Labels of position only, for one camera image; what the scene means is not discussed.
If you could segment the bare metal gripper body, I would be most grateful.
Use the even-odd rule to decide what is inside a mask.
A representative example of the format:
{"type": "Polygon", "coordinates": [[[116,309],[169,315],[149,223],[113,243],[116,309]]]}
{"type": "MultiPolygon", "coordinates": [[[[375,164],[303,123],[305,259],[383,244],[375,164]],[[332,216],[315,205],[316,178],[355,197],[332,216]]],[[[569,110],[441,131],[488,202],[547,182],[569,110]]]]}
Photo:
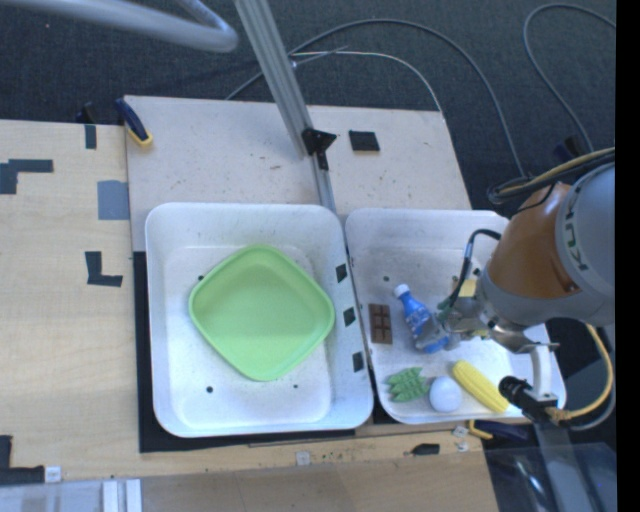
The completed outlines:
{"type": "Polygon", "coordinates": [[[445,332],[459,332],[462,343],[476,338],[495,341],[500,317],[491,304],[471,296],[454,302],[444,299],[438,304],[438,319],[445,332]]]}

